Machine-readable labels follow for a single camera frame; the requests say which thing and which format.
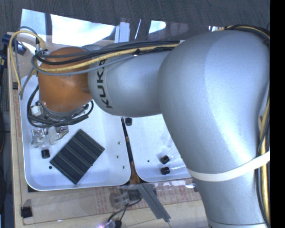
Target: wooden table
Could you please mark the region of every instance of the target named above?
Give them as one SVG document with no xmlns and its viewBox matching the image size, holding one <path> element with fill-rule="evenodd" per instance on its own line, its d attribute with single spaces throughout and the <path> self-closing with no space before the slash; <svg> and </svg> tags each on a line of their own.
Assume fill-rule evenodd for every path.
<svg viewBox="0 0 285 228">
<path fill-rule="evenodd" d="M 33 37 L 26 35 L 20 35 L 18 39 L 31 45 L 34 45 L 35 41 Z M 63 47 L 63 45 L 51 43 L 50 36 L 47 36 L 46 44 L 49 50 Z M 21 76 L 25 76 L 29 72 L 32 53 L 27 50 L 24 56 L 19 56 Z M 29 192 L 24 175 L 19 92 L 17 89 L 13 89 L 16 78 L 9 56 L 8 79 L 15 227 L 96 228 L 100 224 L 104 224 L 112 213 L 112 207 L 109 207 L 109 202 L 105 198 L 116 187 Z M 164 201 L 162 204 L 171 216 L 169 223 L 163 219 L 156 219 L 142 200 L 140 204 L 133 206 L 133 209 L 126 211 L 122 219 L 122 227 L 208 227 L 203 203 L 198 192 L 183 188 L 183 186 L 178 187 L 172 181 L 165 183 L 159 189 L 158 196 Z M 33 216 L 23 218 L 21 207 L 31 207 Z"/>
</svg>

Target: gray carpet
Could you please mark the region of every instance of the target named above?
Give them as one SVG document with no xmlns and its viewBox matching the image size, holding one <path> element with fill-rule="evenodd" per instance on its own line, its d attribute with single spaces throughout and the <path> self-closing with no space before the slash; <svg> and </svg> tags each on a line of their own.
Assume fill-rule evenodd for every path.
<svg viewBox="0 0 285 228">
<path fill-rule="evenodd" d="M 2 36 L 20 26 L 22 9 L 111 25 L 117 25 L 121 18 L 190 26 L 244 23 L 266 28 L 270 23 L 270 0 L 0 0 L 0 49 Z M 9 110 L 6 70 L 0 108 Z"/>
</svg>

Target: white tray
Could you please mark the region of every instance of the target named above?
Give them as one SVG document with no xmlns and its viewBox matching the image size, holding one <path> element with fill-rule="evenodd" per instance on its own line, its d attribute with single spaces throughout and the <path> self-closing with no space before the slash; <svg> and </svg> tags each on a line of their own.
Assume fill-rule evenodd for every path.
<svg viewBox="0 0 285 228">
<path fill-rule="evenodd" d="M 70 125 L 69 133 L 55 145 L 50 145 L 50 158 L 41 157 L 42 147 L 34 148 L 31 144 L 31 130 L 35 127 L 27 119 L 28 99 L 37 84 L 37 77 L 33 76 L 25 87 L 23 100 L 20 100 L 24 171 L 28 185 L 35 190 L 45 191 L 125 184 L 130 178 L 131 169 L 121 118 L 105 113 L 96 104 L 88 119 Z M 32 103 L 35 103 L 38 97 L 37 92 Z M 85 131 L 105 150 L 75 185 L 55 167 L 50 169 L 49 162 L 79 129 Z"/>
<path fill-rule="evenodd" d="M 146 182 L 190 178 L 190 174 L 168 132 L 162 114 L 132 119 L 127 126 L 137 175 Z M 177 155 L 167 164 L 160 158 L 168 153 Z M 161 168 L 176 168 L 163 175 Z"/>
</svg>

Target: white strap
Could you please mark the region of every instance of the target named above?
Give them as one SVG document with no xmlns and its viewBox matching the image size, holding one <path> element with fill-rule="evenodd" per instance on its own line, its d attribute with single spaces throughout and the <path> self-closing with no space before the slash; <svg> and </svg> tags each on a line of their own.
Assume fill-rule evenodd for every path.
<svg viewBox="0 0 285 228">
<path fill-rule="evenodd" d="M 249 171 L 253 171 L 267 164 L 269 161 L 270 161 L 270 150 L 265 154 L 262 154 L 237 168 L 234 168 L 232 170 L 223 173 L 208 174 L 208 173 L 195 172 L 190 169 L 188 169 L 188 171 L 193 178 L 199 179 L 201 181 L 212 181 L 212 182 L 228 181 L 236 177 L 242 176 Z"/>
</svg>

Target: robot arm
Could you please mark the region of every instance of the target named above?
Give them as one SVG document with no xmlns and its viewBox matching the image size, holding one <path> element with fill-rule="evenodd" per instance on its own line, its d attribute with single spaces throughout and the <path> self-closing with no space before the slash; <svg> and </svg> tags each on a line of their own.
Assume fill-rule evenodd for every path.
<svg viewBox="0 0 285 228">
<path fill-rule="evenodd" d="M 209 227 L 267 227 L 254 169 L 231 180 L 195 177 L 237 169 L 258 155 L 258 119 L 266 109 L 269 89 L 269 48 L 263 38 L 237 30 L 206 33 L 173 50 L 107 58 L 90 68 L 95 70 L 82 76 L 76 88 L 80 100 L 67 96 L 74 109 L 48 107 L 49 111 L 70 112 L 93 97 L 114 115 L 161 113 L 200 191 Z M 43 82 L 48 77 L 39 77 L 40 86 L 48 86 Z M 59 78 L 59 92 L 72 77 Z M 40 100 L 46 102 L 53 91 L 43 90 L 40 87 Z"/>
</svg>

